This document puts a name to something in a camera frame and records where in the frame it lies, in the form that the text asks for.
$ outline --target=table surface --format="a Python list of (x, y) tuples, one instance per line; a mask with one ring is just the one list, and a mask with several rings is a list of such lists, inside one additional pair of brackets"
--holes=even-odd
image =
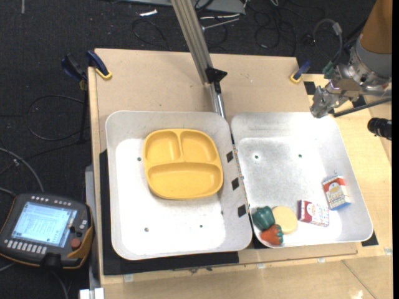
[[(119, 110), (210, 112), (190, 53), (97, 49), (113, 76), (103, 80), (89, 68), (89, 101), (96, 217), (101, 218), (99, 154), (106, 148), (105, 120)], [(228, 72), (221, 82), (228, 122), (241, 112), (308, 112), (304, 83), (289, 81), (298, 69), (292, 57), (211, 54)], [(305, 81), (326, 84), (322, 75)], [(353, 171), (373, 222), (377, 245), (360, 242), (239, 252), (239, 264), (109, 276), (99, 281), (108, 298), (393, 298), (391, 141), (367, 130), (371, 117), (391, 116), (390, 103), (336, 118)], [(102, 271), (101, 222), (97, 222)]]

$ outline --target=red and white box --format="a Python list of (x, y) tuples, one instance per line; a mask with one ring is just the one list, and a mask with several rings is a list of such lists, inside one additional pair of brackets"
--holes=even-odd
[(299, 220), (327, 227), (330, 224), (330, 209), (313, 202), (299, 201)]
[(342, 176), (336, 176), (323, 182), (323, 188), (332, 211), (350, 204), (349, 195)]

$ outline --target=yellow divided plate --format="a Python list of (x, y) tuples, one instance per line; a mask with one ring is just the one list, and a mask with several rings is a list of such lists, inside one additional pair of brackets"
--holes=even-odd
[(158, 130), (143, 147), (151, 191), (166, 199), (194, 199), (215, 194), (223, 184), (218, 149), (202, 131)]

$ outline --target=display screen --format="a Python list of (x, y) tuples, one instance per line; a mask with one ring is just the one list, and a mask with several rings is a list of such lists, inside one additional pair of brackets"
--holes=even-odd
[(64, 247), (77, 210), (27, 202), (12, 237)]

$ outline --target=black bracket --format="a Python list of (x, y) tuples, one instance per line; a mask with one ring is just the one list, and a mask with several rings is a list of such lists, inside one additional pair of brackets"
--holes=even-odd
[(213, 67), (207, 67), (205, 69), (206, 77), (208, 78), (209, 83), (214, 84), (214, 89), (217, 94), (222, 92), (220, 87), (220, 81), (227, 75), (227, 72), (215, 69)]

